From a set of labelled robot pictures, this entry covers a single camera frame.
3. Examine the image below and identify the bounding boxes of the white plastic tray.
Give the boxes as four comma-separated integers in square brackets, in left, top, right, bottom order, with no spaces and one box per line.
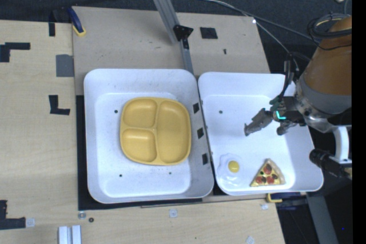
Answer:
[197,71,325,197]
[83,68,216,205]

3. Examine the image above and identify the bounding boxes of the yellow divided plate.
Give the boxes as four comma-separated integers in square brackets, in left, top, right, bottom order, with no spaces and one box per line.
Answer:
[119,97,192,167]

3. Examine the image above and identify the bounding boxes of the black cylinder on white bracket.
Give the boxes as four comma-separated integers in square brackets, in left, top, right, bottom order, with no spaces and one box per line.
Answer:
[308,125,353,179]

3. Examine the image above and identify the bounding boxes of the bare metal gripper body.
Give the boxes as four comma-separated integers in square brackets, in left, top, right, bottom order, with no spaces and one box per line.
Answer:
[273,95,334,133]

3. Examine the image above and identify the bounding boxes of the brown cardboard board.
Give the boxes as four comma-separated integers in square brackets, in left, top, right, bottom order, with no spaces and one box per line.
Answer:
[71,5,287,205]

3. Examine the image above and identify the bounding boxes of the white and yellow fried egg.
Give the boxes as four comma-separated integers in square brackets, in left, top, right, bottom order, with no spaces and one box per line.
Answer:
[216,152,244,189]

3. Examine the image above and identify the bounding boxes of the yellow pizza slice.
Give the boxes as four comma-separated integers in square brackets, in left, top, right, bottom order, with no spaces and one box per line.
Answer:
[249,158,287,188]

